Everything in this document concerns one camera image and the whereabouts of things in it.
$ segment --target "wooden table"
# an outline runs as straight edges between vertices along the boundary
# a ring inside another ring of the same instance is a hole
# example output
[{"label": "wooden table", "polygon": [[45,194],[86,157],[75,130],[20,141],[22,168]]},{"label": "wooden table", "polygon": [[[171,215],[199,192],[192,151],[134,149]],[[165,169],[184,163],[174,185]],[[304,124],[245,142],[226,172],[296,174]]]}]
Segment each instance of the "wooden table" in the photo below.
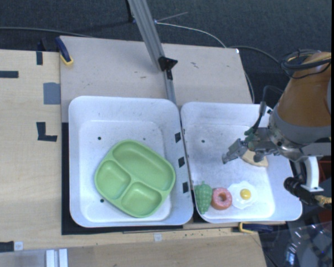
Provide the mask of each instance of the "wooden table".
[{"label": "wooden table", "polygon": [[[43,52],[42,65],[39,57],[0,50],[0,71],[19,74],[0,77],[0,242],[21,241],[25,250],[70,248],[74,266],[106,266],[107,257],[111,266],[266,265],[258,235],[234,233],[235,224],[191,221],[170,231],[61,235],[61,106],[44,104],[43,94],[43,84],[61,83],[61,65],[56,52]],[[249,94],[247,86],[240,90]],[[39,141],[38,122],[57,140]]]}]

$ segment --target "pink donut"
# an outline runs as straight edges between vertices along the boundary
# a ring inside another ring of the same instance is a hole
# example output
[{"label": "pink donut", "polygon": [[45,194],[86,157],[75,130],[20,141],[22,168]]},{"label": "pink donut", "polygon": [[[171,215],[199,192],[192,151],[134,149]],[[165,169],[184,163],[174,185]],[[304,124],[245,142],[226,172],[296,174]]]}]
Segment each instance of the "pink donut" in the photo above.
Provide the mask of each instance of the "pink donut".
[{"label": "pink donut", "polygon": [[213,189],[212,207],[217,210],[225,210],[232,204],[232,194],[225,188]]}]

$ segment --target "fried egg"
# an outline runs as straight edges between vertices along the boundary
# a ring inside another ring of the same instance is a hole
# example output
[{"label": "fried egg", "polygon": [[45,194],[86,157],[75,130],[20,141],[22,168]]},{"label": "fried egg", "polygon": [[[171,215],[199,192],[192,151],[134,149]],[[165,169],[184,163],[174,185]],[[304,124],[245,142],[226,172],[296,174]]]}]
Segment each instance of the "fried egg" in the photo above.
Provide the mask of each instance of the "fried egg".
[{"label": "fried egg", "polygon": [[245,209],[257,201],[256,188],[248,181],[231,184],[228,190],[233,197],[232,205],[238,209]]}]

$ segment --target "green divided dish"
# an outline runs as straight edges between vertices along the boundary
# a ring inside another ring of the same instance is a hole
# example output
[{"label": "green divided dish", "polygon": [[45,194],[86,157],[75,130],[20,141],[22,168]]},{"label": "green divided dish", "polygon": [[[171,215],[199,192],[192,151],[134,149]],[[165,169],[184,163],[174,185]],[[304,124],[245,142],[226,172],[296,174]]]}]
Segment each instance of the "green divided dish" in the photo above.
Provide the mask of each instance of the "green divided dish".
[{"label": "green divided dish", "polygon": [[95,187],[113,205],[134,217],[152,215],[175,182],[172,165],[147,146],[124,140],[114,145],[95,172]]}]

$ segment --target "green vegetable toy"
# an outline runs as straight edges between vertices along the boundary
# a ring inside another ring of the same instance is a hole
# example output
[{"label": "green vegetable toy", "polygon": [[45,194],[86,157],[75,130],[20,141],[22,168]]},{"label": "green vegetable toy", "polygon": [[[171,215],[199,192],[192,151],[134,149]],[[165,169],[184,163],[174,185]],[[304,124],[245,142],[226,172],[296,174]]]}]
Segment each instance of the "green vegetable toy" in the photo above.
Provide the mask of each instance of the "green vegetable toy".
[{"label": "green vegetable toy", "polygon": [[203,181],[201,185],[194,187],[194,193],[198,210],[203,215],[208,211],[212,202],[213,189]]}]

